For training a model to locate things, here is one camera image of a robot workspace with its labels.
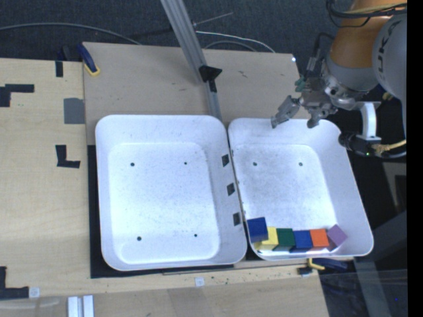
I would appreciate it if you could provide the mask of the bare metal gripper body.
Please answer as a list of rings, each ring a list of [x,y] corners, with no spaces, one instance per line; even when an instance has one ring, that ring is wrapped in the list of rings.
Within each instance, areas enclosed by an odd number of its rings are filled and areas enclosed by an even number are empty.
[[[330,115],[338,109],[353,110],[364,97],[364,92],[350,89],[334,77],[301,77],[298,80],[299,103],[306,110],[309,107],[330,106]]]

